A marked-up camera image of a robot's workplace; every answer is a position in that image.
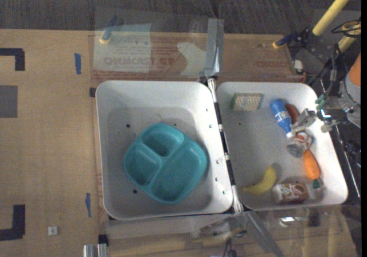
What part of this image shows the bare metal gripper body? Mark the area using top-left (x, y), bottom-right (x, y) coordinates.
top-left (326, 97), bottom-right (354, 124)

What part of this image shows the brown sausage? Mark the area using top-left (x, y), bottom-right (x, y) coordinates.
top-left (285, 103), bottom-right (300, 124)

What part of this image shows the red and white can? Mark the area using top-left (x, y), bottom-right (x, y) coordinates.
top-left (286, 132), bottom-right (315, 158)

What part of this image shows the blue bottle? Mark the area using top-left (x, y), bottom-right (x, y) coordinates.
top-left (269, 98), bottom-right (295, 139)

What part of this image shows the orange carrot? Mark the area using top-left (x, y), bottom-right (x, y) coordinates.
top-left (303, 149), bottom-right (322, 189)

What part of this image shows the white plastic tray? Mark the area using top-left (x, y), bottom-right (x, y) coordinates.
top-left (215, 81), bottom-right (349, 211)
top-left (95, 80), bottom-right (235, 221)

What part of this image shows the green patterned packet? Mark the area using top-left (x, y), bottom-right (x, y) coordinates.
top-left (230, 92), bottom-right (264, 112)

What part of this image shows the yellow banana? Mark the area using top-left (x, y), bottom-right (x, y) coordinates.
top-left (242, 165), bottom-right (278, 196)

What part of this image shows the brown and white carton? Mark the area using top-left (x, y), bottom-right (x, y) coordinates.
top-left (271, 182), bottom-right (318, 204)

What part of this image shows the teal divided plate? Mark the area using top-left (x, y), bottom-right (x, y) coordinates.
top-left (123, 122), bottom-right (209, 204)

